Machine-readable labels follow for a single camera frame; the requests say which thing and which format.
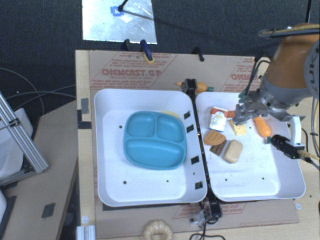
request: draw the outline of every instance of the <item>black floor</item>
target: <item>black floor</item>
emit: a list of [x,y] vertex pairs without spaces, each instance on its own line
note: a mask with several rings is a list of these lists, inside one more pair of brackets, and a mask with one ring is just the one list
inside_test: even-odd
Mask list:
[[[204,54],[272,55],[279,40],[259,38],[258,31],[304,22],[307,4],[308,0],[152,0],[158,44],[151,49],[188,54],[199,46]],[[310,22],[319,24],[319,11],[320,0],[312,0]],[[82,39],[82,0],[0,0],[1,68],[23,75],[39,91],[72,86],[77,49],[120,50],[119,43]],[[33,89],[12,72],[0,70],[0,91],[8,98]],[[65,93],[75,95],[75,88]],[[32,97],[8,102],[16,108]],[[44,96],[44,112],[72,100]],[[42,114],[40,101],[24,108],[35,126]]]

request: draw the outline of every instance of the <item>beige ring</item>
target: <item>beige ring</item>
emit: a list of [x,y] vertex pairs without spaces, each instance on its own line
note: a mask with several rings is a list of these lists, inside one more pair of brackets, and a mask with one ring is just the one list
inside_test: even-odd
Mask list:
[[153,220],[145,228],[143,236],[145,240],[152,240],[153,235],[162,234],[165,240],[173,240],[174,233],[171,227],[163,220]]

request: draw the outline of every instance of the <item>blue clamp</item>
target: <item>blue clamp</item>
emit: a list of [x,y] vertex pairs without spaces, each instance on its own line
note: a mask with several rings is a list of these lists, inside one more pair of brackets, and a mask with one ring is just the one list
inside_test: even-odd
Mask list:
[[113,16],[115,17],[120,17],[122,15],[125,15],[123,11],[118,11],[118,6],[111,6],[110,7],[110,12],[112,13]]
[[144,52],[144,59],[146,60],[146,62],[148,64],[152,64],[155,62],[155,59],[152,57],[152,53],[151,53],[151,50],[150,50],[150,47],[149,45],[147,44],[146,40],[141,40],[140,41],[140,45],[141,45],[141,52],[143,51]]

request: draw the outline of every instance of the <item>metal frame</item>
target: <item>metal frame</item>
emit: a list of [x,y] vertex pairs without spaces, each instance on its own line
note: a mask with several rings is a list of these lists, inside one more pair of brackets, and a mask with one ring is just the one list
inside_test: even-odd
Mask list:
[[33,143],[32,139],[26,133],[24,127],[21,125],[19,118],[16,117],[13,109],[10,107],[5,97],[0,91],[0,120],[4,123],[4,127],[0,129],[8,129],[11,136],[18,144],[20,149],[23,151],[24,156],[32,166],[34,171],[25,173],[25,170],[22,169],[17,173],[10,175],[9,177],[0,180],[0,186],[4,186],[21,179],[24,179],[28,176],[31,176],[35,173],[41,173],[43,170],[49,167],[49,164],[45,158],[40,154],[37,147]]

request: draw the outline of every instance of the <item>blue plate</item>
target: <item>blue plate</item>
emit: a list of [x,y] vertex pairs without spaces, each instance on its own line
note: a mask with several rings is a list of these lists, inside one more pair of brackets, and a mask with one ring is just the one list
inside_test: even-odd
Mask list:
[[175,169],[186,158],[185,128],[172,115],[135,112],[126,122],[123,148],[125,157],[137,166]]

